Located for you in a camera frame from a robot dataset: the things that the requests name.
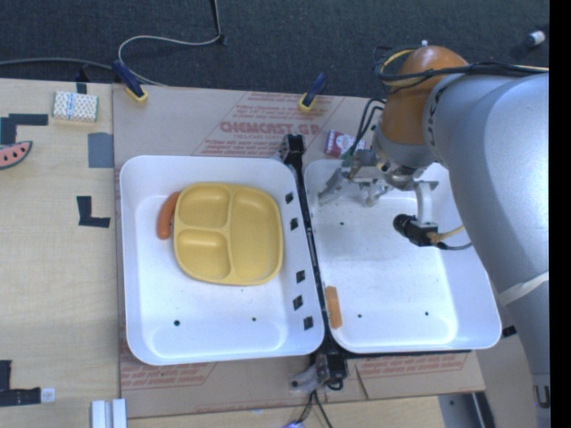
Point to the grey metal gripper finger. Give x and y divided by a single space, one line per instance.
374 193
331 189

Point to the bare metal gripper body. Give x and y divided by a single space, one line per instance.
369 171

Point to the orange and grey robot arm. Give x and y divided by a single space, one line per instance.
486 150

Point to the red and white packet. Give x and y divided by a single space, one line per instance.
339 143

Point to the thin black and white rod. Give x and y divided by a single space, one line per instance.
312 248

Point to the white plastic tray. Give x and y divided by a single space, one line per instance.
392 283
214 319

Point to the yellow divided plate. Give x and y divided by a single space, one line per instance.
229 234

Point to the orange carrot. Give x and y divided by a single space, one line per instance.
333 308

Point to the brown cardboard board red print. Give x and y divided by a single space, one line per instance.
178 123

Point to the orange sausage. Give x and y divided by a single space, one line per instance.
165 221

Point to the white patterned packet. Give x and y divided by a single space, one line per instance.
75 106

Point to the pink watermelon slice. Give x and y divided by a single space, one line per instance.
13 154

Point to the black cylinder on white bracket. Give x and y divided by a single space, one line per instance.
417 229

